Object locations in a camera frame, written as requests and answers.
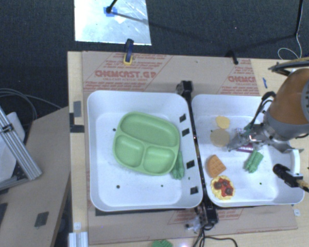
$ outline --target black carpet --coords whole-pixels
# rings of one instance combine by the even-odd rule
[[[287,47],[299,54],[294,36],[299,0],[146,0],[152,46],[135,52],[278,58]],[[309,53],[309,0],[300,27]],[[74,40],[74,0],[0,0],[0,88],[13,88],[64,107],[67,105],[69,50],[123,51],[122,45]],[[281,52],[284,58],[294,56]],[[15,97],[0,99],[26,123],[30,108]],[[34,101],[38,116],[55,110]]]

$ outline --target cardboard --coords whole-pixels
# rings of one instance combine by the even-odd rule
[[[196,216],[193,209],[97,216],[89,199],[87,97],[96,90],[175,92],[182,80],[193,82],[197,94],[258,96],[259,90],[249,59],[134,54],[131,66],[123,53],[83,52],[83,104],[88,188],[89,244],[133,242],[196,237],[185,224]],[[297,228],[289,205],[220,209],[219,223],[209,235],[237,234]]]

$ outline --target green divided plate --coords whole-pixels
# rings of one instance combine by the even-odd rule
[[[125,167],[145,174],[164,175],[174,167],[179,147],[180,134],[171,122],[131,112],[118,124],[113,154]]]

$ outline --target toy food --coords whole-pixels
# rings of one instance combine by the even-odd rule
[[[217,155],[212,155],[207,160],[207,171],[212,178],[217,177],[218,175],[220,175],[226,169],[227,169],[226,166],[217,157]]]
[[[211,133],[211,141],[214,146],[223,147],[230,141],[230,135],[224,129],[216,129]]]
[[[229,200],[235,195],[235,188],[231,180],[225,175],[212,179],[211,189],[215,197],[220,200]]]
[[[230,125],[230,120],[226,118],[225,116],[217,116],[215,118],[217,126],[219,126],[221,129],[227,129]]]

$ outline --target white plastic object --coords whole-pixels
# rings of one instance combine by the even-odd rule
[[[102,211],[192,208],[203,193],[188,106],[178,94],[119,91],[93,92],[87,101],[90,196]],[[129,112],[143,112],[173,123],[180,133],[185,176],[153,176],[120,165],[113,155],[114,129]],[[194,166],[187,168],[186,163]]]
[[[25,132],[17,117],[17,114],[10,113],[7,115],[9,122],[13,125],[18,137],[23,141]],[[11,178],[16,165],[16,158],[0,135],[0,182]]]
[[[260,153],[264,156],[255,173],[244,169],[249,153],[240,151],[228,152],[227,147],[216,147],[210,139],[211,130],[218,129],[215,118],[219,115],[230,119],[227,131],[230,138],[236,128],[243,128],[254,117],[261,102],[261,97],[231,95],[197,95],[192,101],[199,152],[204,169],[204,178],[211,201],[221,207],[241,207],[258,205],[296,204],[303,200],[304,191],[291,188],[272,171],[275,164],[282,164],[294,172],[300,170],[298,150],[291,153],[280,153],[274,147],[263,146]],[[263,114],[257,117],[256,124],[263,121]],[[235,195],[230,200],[220,200],[211,190],[212,178],[205,171],[206,159],[216,154],[226,170],[227,176],[235,187]]]

